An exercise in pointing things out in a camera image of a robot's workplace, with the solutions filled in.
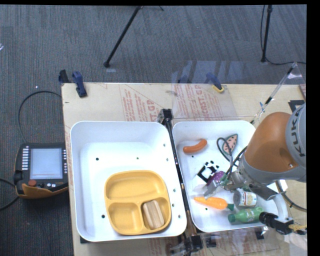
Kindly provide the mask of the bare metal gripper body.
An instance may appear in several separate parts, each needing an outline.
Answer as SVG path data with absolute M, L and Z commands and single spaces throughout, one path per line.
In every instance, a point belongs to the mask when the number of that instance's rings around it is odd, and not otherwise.
M 244 170 L 237 170 L 226 175 L 226 184 L 223 189 L 226 191 L 235 191 L 236 189 L 250 191 L 250 181 L 250 176 Z

